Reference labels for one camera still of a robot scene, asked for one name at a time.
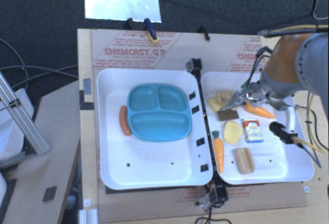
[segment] blue clamp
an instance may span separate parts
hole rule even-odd
[[[158,43],[159,42],[159,38],[158,36],[156,35],[156,32],[155,32],[155,28],[154,26],[152,25],[151,21],[149,18],[146,18],[144,20],[144,25],[145,25],[145,28],[144,30],[147,30],[149,33],[148,33],[148,36],[149,36],[149,39],[151,40],[152,43]]]

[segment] orange carrot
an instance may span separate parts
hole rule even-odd
[[[216,137],[212,142],[214,145],[214,152],[215,152],[218,171],[222,173],[224,167],[224,143],[218,137]]]
[[[246,107],[246,111],[254,115],[267,117],[267,118],[275,118],[273,114],[271,114],[268,110],[264,109],[263,107],[252,107],[250,102],[247,102],[245,107]]]

